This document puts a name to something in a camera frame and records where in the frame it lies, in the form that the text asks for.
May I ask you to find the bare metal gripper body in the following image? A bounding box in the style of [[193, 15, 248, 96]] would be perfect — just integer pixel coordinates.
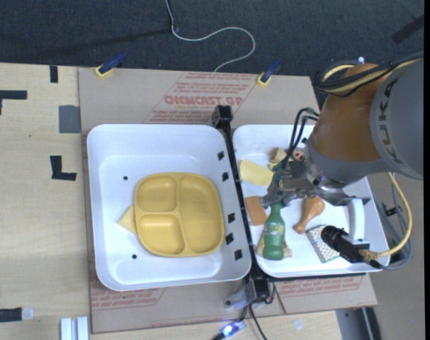
[[270, 161, 347, 200]]

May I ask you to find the orange toy bread slice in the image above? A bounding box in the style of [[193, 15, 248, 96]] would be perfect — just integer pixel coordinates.
[[244, 195, 269, 227]]

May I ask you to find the brown toy chicken drumstick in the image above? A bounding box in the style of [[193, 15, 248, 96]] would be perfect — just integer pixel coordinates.
[[293, 195, 327, 235]]

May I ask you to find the pale yellow toy chip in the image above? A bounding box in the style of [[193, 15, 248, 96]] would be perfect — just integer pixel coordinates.
[[238, 159, 275, 188]]

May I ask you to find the tan toy biscuit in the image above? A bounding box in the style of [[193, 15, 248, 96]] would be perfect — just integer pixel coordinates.
[[268, 147, 290, 164]]

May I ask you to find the green plastic bottle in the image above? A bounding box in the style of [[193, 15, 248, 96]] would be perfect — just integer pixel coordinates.
[[261, 202, 286, 261]]

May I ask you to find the tan toy bread piece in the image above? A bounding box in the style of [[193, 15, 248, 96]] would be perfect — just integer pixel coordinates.
[[254, 237, 294, 260]]

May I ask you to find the white patterned packet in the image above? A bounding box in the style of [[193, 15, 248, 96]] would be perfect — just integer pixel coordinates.
[[305, 224, 340, 264]]

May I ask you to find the white plastic tray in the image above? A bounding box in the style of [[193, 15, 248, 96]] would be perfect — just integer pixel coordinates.
[[86, 123, 253, 293], [232, 124, 392, 279]]

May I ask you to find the yellow divided plate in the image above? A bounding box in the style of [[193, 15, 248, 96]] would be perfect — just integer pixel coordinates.
[[132, 171, 226, 259]]

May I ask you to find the pale yellow cheese slice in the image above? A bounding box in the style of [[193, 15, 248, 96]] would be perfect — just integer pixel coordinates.
[[116, 205, 137, 234]]

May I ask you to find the brown cardboard board red print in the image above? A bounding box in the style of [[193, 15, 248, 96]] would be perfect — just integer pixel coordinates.
[[77, 67, 379, 334]]

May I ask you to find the black cylinder on white bracket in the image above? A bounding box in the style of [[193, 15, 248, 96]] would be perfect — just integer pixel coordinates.
[[320, 194, 373, 264]]

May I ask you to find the black block with wires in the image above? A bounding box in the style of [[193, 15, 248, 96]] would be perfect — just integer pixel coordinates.
[[244, 276, 273, 303]]

